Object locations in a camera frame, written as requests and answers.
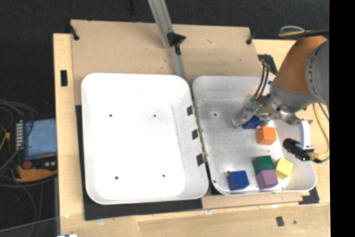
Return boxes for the purple cube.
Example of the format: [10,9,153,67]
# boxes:
[255,169,279,190]

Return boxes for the orange cube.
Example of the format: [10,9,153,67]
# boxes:
[256,126,277,146]

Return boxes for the green cube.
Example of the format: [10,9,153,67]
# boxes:
[251,155,276,175]

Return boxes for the white plastic tray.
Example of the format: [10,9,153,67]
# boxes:
[191,75,317,196]
[80,72,210,205]

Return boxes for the black cylinder on white bracket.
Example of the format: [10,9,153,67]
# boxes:
[282,119,316,162]

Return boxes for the pale wood board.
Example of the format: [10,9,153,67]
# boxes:
[69,19,305,210]

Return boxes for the blue cube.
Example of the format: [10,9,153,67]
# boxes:
[242,115,262,130]
[226,170,250,191]

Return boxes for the yellow cube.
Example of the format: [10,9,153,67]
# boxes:
[274,157,294,180]

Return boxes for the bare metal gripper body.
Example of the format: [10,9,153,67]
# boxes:
[247,97,303,125]

